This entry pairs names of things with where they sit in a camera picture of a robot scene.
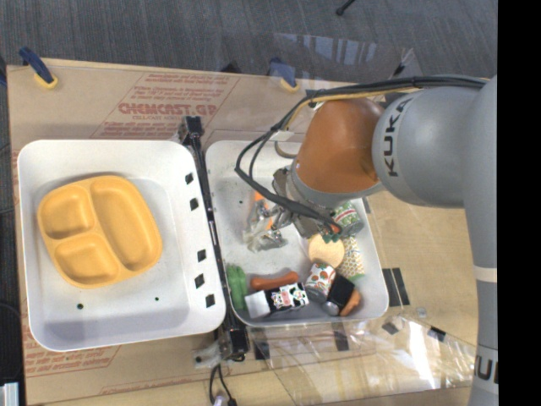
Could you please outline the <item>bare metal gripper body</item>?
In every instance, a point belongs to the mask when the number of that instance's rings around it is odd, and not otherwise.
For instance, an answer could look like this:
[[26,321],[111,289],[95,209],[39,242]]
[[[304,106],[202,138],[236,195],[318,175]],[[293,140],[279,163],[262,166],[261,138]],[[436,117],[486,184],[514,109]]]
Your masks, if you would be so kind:
[[282,167],[274,172],[272,188],[281,207],[279,225],[293,224],[299,235],[311,238],[315,234],[325,239],[337,239],[339,227],[331,217],[330,198],[304,184],[295,170]]

